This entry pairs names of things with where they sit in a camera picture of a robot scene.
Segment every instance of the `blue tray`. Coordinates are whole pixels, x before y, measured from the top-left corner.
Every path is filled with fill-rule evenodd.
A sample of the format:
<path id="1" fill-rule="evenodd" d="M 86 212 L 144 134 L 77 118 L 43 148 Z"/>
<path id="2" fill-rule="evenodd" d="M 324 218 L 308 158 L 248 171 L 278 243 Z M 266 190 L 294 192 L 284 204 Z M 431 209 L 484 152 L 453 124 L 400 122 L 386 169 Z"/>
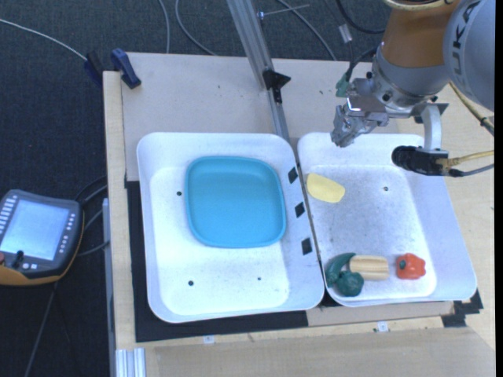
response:
<path id="1" fill-rule="evenodd" d="M 286 230 L 286 210 L 274 169 L 257 159 L 206 156 L 185 174 L 189 227 L 213 247 L 263 247 Z"/>

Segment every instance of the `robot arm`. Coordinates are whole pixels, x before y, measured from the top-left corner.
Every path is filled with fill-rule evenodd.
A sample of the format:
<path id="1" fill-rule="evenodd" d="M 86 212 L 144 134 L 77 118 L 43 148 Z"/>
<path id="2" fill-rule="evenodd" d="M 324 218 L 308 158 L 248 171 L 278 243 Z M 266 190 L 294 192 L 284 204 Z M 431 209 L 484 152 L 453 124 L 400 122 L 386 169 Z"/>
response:
<path id="1" fill-rule="evenodd" d="M 372 71 L 350 83 L 346 104 L 336 108 L 333 142 L 346 147 L 391 118 L 414 117 L 425 125 L 424 146 L 413 148 L 418 151 L 414 154 L 403 147 L 408 149 L 394 154 L 394 160 L 416 156 L 432 165 L 438 157 L 446 158 L 440 147 L 440 115 L 447 104 L 436 103 L 436 94 L 451 81 L 494 110 L 495 4 L 460 0 L 428 10 L 393 9 Z M 411 170 L 438 174 L 430 165 Z"/>

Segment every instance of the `screen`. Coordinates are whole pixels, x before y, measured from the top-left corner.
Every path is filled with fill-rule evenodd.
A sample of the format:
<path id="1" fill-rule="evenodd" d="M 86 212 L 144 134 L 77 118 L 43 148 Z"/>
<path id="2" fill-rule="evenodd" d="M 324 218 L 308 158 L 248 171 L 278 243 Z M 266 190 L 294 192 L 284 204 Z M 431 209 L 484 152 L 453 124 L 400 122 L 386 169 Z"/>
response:
<path id="1" fill-rule="evenodd" d="M 0 249 L 7 253 L 54 260 L 68 219 L 68 209 L 20 199 Z"/>

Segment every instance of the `table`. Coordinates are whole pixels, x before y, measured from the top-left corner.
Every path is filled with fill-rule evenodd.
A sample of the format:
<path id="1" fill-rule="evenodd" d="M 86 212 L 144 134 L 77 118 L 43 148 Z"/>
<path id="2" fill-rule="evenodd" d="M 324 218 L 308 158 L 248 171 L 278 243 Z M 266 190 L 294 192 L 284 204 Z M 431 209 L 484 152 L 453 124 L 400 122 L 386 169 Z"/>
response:
<path id="1" fill-rule="evenodd" d="M 447 180 L 484 304 L 482 314 L 468 317 L 467 328 L 443 327 L 440 316 L 455 314 L 454 303 L 426 302 L 317 307 L 307 311 L 307 328 L 136 342 L 125 180 L 138 179 L 134 150 L 139 138 L 152 131 L 272 133 L 273 125 L 263 104 L 266 96 L 255 84 L 246 58 L 129 55 L 143 81 L 140 88 L 129 90 L 118 72 L 104 73 L 110 324 L 111 347 L 117 349 L 119 359 L 117 375 L 132 364 L 140 373 L 145 367 L 149 377 L 164 375 L 164 368 L 169 368 L 170 375 L 200 375 L 202 371 L 206 375 L 305 375 L 307 370 L 326 375 L 340 362 L 355 366 L 361 353 L 365 353 L 363 366 L 372 365 L 366 372 L 370 375 L 390 370 L 391 361 L 409 368 L 412 375 L 435 375 L 440 370 L 451 375 L 470 375 L 474 370 L 477 375 L 495 373 L 493 171 Z M 347 63 L 274 60 L 274 67 L 292 77 L 282 90 L 292 146 L 308 132 L 329 132 L 337 102 L 334 86 Z M 360 64 L 354 76 L 362 77 L 368 70 L 369 64 Z M 451 88 L 441 91 L 439 101 L 450 103 L 442 124 L 444 148 L 452 157 L 494 149 L 494 139 L 479 127 Z M 214 110 L 212 118 L 221 121 L 208 121 L 209 108 Z M 390 131 L 422 134 L 422 127 L 403 120 L 378 130 Z M 380 330 L 391 332 L 374 332 Z M 393 348 L 405 355 L 415 353 L 415 368 L 407 356 L 397 358 L 389 350 Z M 470 357 L 462 356 L 464 351 Z"/>

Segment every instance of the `dark floor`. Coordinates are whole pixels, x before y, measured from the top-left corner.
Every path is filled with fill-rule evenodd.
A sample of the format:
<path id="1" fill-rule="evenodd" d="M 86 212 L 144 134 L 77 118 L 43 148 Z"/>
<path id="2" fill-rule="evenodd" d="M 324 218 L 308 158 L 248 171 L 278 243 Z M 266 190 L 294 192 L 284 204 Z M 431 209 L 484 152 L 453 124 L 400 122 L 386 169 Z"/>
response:
<path id="1" fill-rule="evenodd" d="M 170 20 L 170 53 L 207 54 L 177 24 L 175 3 L 162 0 Z M 349 50 L 322 0 L 283 0 L 318 30 L 338 60 Z M 363 27 L 383 28 L 389 9 L 379 0 L 341 0 Z M 264 13 L 283 9 L 275 0 L 255 0 Z M 225 0 L 181 0 L 187 30 L 218 55 L 244 55 Z M 167 26 L 157 0 L 0 0 L 0 19 L 40 31 L 82 55 L 94 51 L 111 69 L 111 51 L 165 53 Z M 263 30 L 272 57 L 331 60 L 320 40 L 297 16 L 266 16 Z M 358 56 L 381 35 L 351 29 Z M 0 23 L 0 196 L 10 189 L 72 199 L 106 175 L 102 96 L 68 49 Z M 97 183 L 84 193 L 90 194 Z M 101 208 L 106 191 L 85 207 Z M 98 219 L 86 231 L 82 250 L 102 243 Z M 0 375 L 25 375 L 53 285 L 0 287 Z M 60 281 L 29 375 L 106 376 L 108 336 L 103 251 L 78 257 Z"/>

